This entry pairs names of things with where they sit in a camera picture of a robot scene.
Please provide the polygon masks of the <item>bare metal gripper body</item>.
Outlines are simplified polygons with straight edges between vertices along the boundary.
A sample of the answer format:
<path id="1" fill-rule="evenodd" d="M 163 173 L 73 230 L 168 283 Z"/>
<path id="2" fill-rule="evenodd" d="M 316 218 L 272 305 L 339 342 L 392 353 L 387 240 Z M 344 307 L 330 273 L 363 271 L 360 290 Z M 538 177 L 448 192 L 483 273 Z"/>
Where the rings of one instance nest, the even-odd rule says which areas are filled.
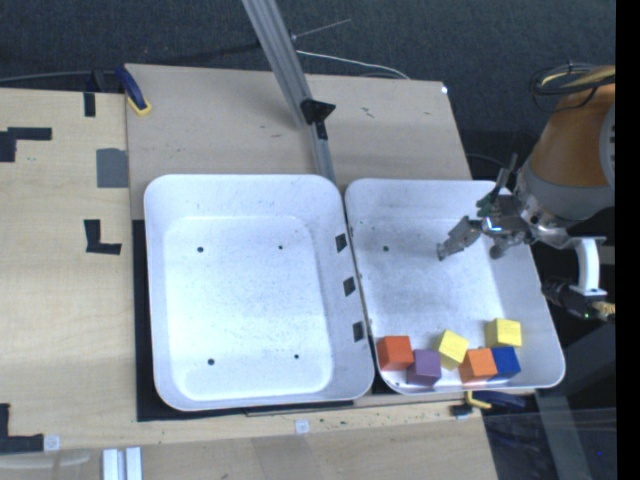
<path id="1" fill-rule="evenodd" d="M 541 242 L 565 248 L 571 241 L 571 224 L 544 209 L 534 196 L 490 193 L 479 201 L 481 230 L 494 248 L 511 248 Z"/>

